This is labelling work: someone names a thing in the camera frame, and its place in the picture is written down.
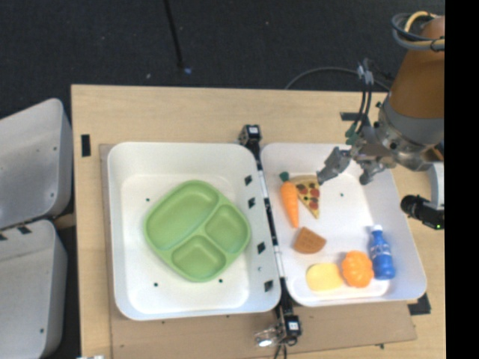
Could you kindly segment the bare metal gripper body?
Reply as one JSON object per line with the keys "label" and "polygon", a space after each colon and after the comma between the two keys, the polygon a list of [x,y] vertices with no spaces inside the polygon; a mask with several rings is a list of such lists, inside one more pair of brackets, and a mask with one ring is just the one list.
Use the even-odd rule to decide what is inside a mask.
{"label": "bare metal gripper body", "polygon": [[437,145],[437,127],[432,123],[394,126],[375,123],[350,135],[350,155],[365,172],[381,172],[401,165],[411,171],[429,168],[427,152]]}

